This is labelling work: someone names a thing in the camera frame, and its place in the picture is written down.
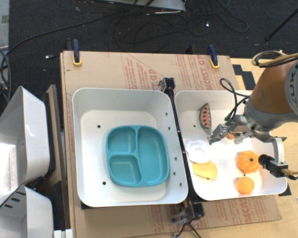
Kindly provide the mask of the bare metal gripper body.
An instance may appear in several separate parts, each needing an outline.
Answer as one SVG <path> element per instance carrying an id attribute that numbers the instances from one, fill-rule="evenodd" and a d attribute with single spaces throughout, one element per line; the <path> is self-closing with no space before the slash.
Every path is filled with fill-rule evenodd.
<path id="1" fill-rule="evenodd" d="M 234 136 L 237 132 L 249 132 L 248 138 L 256 138 L 261 142 L 271 142 L 273 136 L 270 128 L 264 127 L 250 116 L 236 115 L 231 121 L 228 132 Z"/>

